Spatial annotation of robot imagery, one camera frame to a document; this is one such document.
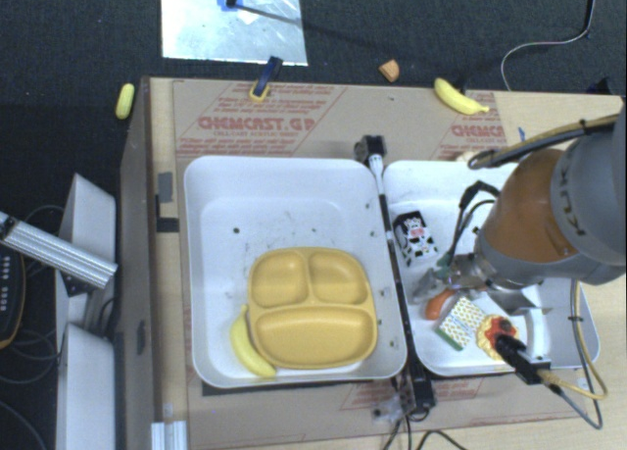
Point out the orange sausage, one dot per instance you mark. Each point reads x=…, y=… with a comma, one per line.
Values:
x=438, y=305

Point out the white plastic tray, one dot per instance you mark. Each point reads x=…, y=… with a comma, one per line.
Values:
x=431, y=183
x=274, y=203

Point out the brown cardboard board, red print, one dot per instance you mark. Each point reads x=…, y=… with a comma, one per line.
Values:
x=303, y=115

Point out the cow print milk carton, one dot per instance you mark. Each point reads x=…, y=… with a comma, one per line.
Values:
x=416, y=238

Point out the yellow banana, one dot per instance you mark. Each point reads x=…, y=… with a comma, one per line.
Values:
x=245, y=347
x=455, y=97

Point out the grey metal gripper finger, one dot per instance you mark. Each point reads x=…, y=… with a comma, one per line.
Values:
x=427, y=284

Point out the yellow and red pizza slice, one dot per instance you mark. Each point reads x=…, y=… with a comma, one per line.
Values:
x=487, y=333

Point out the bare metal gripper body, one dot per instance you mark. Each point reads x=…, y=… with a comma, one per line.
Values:
x=469, y=272

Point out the thin black and white rod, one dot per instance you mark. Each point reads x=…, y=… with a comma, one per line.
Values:
x=392, y=242

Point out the yellow oblong toy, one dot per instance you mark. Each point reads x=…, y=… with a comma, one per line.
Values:
x=125, y=101

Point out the brown bread wedge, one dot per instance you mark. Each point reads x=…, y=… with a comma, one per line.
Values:
x=389, y=70

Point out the yellow divided plate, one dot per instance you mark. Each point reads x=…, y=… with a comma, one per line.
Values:
x=313, y=308

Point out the black cylinder on white bracket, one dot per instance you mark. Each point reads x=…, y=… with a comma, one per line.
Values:
x=531, y=325

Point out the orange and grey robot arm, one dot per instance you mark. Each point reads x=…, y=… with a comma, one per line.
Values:
x=539, y=208

